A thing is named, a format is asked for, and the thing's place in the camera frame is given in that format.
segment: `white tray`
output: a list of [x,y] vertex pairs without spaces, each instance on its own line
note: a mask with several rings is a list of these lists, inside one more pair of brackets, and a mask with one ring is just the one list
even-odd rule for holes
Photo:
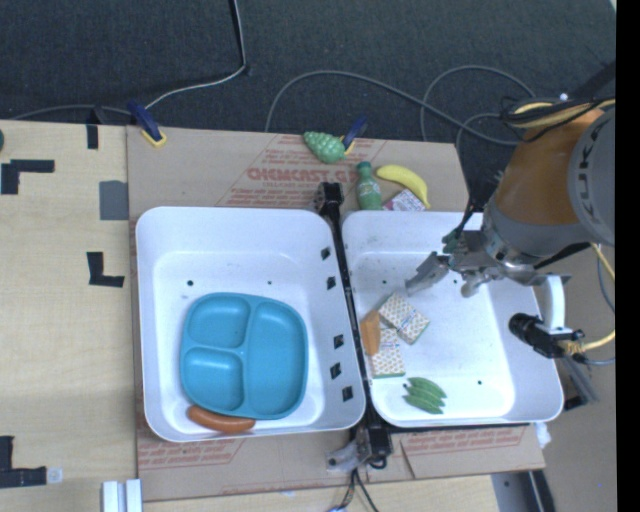
[[[244,435],[341,430],[362,417],[365,398],[344,289],[331,230],[321,217],[304,210],[155,208],[138,221],[136,244],[144,408],[156,434],[176,442],[231,437],[187,418],[191,402],[180,384],[186,313],[213,292],[282,301],[307,327],[302,403],[285,418],[258,421]],[[336,336],[343,337],[338,348]],[[349,388],[352,397],[344,400]]]
[[[400,342],[407,377],[424,376],[448,395],[442,415],[405,403],[403,383],[371,379],[380,415],[398,427],[481,425],[548,421],[560,414],[562,387],[553,360],[513,336],[511,316],[537,314],[533,290],[510,280],[483,285],[463,298],[463,281],[453,272],[434,287],[408,297],[404,282],[441,239],[457,226],[460,213],[355,212],[343,222],[351,285],[358,319],[399,292],[431,323],[413,345]],[[477,229],[479,215],[468,223]]]

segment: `green bottle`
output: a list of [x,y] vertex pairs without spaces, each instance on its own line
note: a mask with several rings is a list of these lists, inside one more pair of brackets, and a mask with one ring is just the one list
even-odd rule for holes
[[380,185],[371,175],[371,164],[360,162],[356,167],[360,178],[356,185],[358,204],[362,210],[382,210]]

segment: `cardboard sheet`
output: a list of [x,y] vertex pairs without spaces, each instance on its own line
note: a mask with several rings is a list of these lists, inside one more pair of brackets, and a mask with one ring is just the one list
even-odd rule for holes
[[[319,183],[340,182],[344,211],[356,208],[355,165],[401,164],[421,174],[434,210],[462,211],[467,193],[455,149],[448,144],[358,139],[345,161],[320,163],[302,137],[268,133],[164,129],[153,148],[127,128],[133,335],[137,396],[142,396],[134,233],[156,206],[309,208]],[[402,186],[380,182],[383,201]],[[343,447],[348,432],[325,432],[173,444],[146,425],[138,400],[137,452],[145,501],[344,485],[329,473],[325,453]],[[531,426],[394,435],[394,454],[370,482],[485,474],[544,465]]]

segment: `blue divided bowl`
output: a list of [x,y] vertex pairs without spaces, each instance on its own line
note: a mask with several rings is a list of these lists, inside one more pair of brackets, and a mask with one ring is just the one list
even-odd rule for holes
[[180,346],[187,396],[219,414],[278,419],[302,401],[309,350],[291,306],[239,293],[213,293],[189,309]]

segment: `black hole in tray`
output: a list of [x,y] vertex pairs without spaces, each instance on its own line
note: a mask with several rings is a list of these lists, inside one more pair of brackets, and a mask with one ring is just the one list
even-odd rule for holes
[[340,368],[340,363],[334,364],[330,369],[331,378],[335,379],[338,375],[342,373],[342,369]]
[[346,402],[347,400],[351,400],[352,398],[353,398],[353,388],[351,386],[342,388],[342,401]]

